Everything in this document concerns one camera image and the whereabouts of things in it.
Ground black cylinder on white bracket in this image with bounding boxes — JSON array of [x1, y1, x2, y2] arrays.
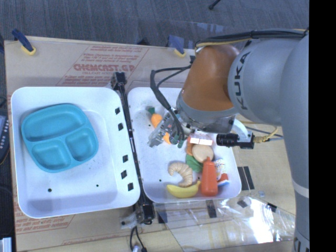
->
[[216, 118, 255, 150]]

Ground beige croissant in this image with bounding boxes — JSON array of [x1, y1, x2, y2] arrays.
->
[[167, 161, 194, 188]]

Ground white plastic tray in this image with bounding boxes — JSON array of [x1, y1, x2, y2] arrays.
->
[[10, 86, 141, 219], [127, 87, 243, 204]]

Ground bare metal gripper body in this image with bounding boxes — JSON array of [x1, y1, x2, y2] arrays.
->
[[156, 111, 236, 144]]

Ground orange toy food piece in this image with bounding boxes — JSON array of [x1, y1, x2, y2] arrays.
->
[[186, 136, 195, 156]]

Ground blue divided plate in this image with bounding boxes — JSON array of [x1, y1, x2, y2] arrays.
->
[[20, 103, 99, 174]]

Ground beige round bread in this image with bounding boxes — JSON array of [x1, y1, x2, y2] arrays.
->
[[191, 143, 214, 164]]

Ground yellow banana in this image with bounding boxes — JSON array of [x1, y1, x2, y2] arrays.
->
[[166, 180, 202, 199]]

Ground white red blue packet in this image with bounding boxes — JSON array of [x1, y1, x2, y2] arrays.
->
[[214, 158, 230, 187]]

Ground red ketchup bottle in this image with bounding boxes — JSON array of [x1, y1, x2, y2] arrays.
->
[[201, 156, 219, 197]]

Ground orange carrot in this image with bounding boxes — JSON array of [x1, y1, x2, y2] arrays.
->
[[146, 106, 172, 145]]

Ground brown cardboard board red print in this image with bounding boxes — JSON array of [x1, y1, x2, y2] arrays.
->
[[4, 35, 296, 252]]

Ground green toy vegetable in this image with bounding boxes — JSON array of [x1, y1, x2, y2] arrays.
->
[[185, 154, 204, 173]]

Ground black block with thin wires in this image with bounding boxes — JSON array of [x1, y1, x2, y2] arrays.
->
[[133, 202, 156, 224], [110, 71, 128, 90]]

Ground thin black and white rod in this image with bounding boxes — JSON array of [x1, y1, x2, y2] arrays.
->
[[118, 87, 145, 207]]

